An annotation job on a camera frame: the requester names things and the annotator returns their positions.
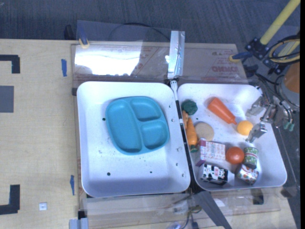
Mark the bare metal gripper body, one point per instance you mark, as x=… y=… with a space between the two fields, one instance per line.
x=277 y=114

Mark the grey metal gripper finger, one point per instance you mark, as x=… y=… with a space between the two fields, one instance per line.
x=257 y=130
x=254 y=107

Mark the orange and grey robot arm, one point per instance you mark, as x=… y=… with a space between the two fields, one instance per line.
x=292 y=79

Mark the yellow ball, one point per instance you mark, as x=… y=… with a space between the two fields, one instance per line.
x=245 y=128

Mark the green and white can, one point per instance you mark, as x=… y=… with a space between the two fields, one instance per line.
x=250 y=157

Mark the red tomato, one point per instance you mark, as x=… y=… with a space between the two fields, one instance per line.
x=235 y=155

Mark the orange bottle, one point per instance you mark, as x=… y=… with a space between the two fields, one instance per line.
x=220 y=110

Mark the white plastic tray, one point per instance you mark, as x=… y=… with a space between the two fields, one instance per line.
x=133 y=175
x=269 y=166

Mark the white can orange print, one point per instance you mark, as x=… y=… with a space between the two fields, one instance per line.
x=247 y=174

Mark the pink and white carton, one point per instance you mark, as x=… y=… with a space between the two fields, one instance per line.
x=212 y=151

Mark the tan biscuit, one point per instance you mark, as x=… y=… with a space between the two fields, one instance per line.
x=204 y=131

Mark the black and white cow carton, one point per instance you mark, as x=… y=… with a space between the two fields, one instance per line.
x=213 y=173

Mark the green broccoli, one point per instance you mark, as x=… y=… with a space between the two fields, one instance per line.
x=190 y=107

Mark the small orange carrot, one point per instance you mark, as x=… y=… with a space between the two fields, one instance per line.
x=184 y=118

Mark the blue divided plate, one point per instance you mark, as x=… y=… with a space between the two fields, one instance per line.
x=124 y=125

